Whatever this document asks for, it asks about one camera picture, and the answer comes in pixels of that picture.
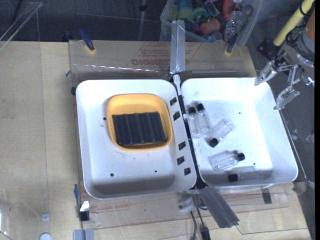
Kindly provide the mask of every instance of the vial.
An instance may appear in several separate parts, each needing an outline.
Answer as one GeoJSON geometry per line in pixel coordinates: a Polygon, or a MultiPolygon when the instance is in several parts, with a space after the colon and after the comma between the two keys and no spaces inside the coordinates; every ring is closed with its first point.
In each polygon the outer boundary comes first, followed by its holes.
{"type": "Polygon", "coordinates": [[[198,115],[196,108],[194,106],[189,107],[188,109],[188,125],[193,139],[199,139],[201,137],[201,132],[199,128],[198,115]]]}
{"type": "Polygon", "coordinates": [[[235,153],[230,151],[224,151],[219,154],[215,154],[209,158],[212,169],[215,172],[220,172],[230,167],[237,165],[240,161],[246,157],[243,153],[235,153]]]}
{"type": "Polygon", "coordinates": [[[226,136],[235,129],[235,125],[228,120],[221,120],[217,125],[213,127],[213,130],[207,134],[207,142],[210,147],[214,148],[220,142],[222,142],[226,136]]]}
{"type": "Polygon", "coordinates": [[[213,129],[208,113],[202,103],[195,107],[198,110],[200,132],[203,135],[207,135],[213,129]]]}

